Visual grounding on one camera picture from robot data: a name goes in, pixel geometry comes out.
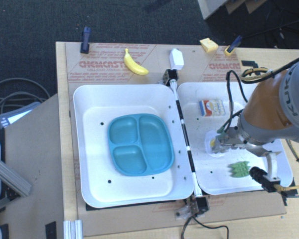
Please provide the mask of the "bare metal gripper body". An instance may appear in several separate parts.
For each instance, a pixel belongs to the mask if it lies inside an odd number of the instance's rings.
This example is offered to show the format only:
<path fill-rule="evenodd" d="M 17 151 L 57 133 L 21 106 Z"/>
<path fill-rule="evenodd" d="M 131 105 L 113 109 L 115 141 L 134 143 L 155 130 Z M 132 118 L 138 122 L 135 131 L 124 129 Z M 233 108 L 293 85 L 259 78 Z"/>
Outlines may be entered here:
<path fill-rule="evenodd" d="M 250 143 L 250 136 L 241 128 L 230 127 L 222 140 L 224 151 L 229 149 L 251 149 L 255 145 Z"/>

